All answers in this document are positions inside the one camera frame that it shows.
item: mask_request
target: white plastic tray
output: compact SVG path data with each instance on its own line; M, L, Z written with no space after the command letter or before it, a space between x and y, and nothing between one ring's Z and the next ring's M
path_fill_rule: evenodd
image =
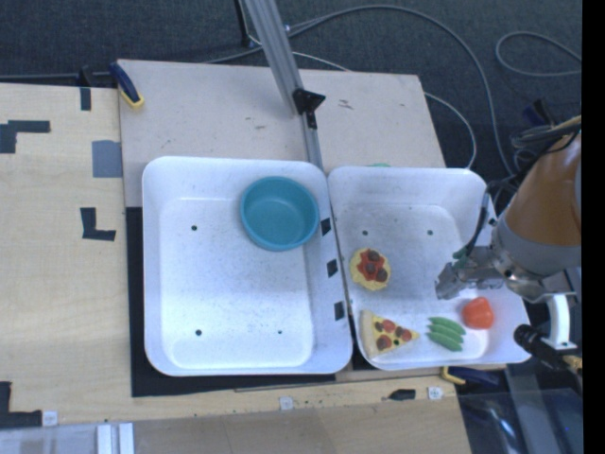
M438 300L435 293L441 269L475 231L486 186L478 175L453 168L343 166L330 173L328 184L355 326L360 311L369 309L421 333L407 345L369 360L373 366L404 370L529 358L513 339L517 325L528 323L523 301L505 288L480 291L492 303L495 322L490 330L467 328L462 352L450 352L425 335L429 317L460 322L462 306L478 295L475 289L465 289L447 301ZM489 240L485 229L477 245ZM362 288L349 273L352 255L366 247L383 253L391 265L389 284L380 291Z
M280 175L318 201L302 247L254 245L241 193ZM143 174L145 348L167 375L331 374L352 338L327 180L293 161L162 157Z

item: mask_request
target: toy tomato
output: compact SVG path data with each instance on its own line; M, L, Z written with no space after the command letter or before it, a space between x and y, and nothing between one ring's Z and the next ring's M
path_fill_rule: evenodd
M462 309L462 320L469 328L488 329L493 324L493 311L487 298L479 296Z

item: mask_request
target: wooden table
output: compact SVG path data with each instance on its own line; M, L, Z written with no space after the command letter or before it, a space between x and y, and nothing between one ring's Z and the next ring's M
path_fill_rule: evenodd
M393 445L412 436L432 446L424 452L469 452L454 386L435 370L345 370L325 385L131 397L125 183L94 176L92 153L93 142L123 142L119 96L114 89L90 92L86 110L87 92L76 87L0 85L0 125L50 123L50 132L18 131L15 152L0 153L0 380L12 382L11 410L55 410L63 425L202 422L279 413L280 398L289 397L294 410L320 419L338 452L366 452L372 434L358 428L372 425ZM431 139L430 160L442 164ZM95 208L96 228L114 230L114 240L82 237L85 207ZM427 400L428 387L440 387L444 398ZM416 389L417 400L387 402L397 389ZM424 424L414 428L414 419Z

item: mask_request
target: blue bowl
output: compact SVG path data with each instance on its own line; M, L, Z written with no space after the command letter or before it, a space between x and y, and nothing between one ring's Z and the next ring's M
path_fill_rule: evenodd
M251 184L242 195L239 213L252 241L269 251L301 246L320 223L313 195L285 177L266 177Z

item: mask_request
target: toy pizza slice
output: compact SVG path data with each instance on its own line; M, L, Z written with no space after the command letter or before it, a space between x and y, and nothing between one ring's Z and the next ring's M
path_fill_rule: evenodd
M377 291L389 283L390 265L376 249L358 249L349 263L351 277L366 289Z
M359 318L361 342L368 358L393 351L420 337L420 333L363 309Z

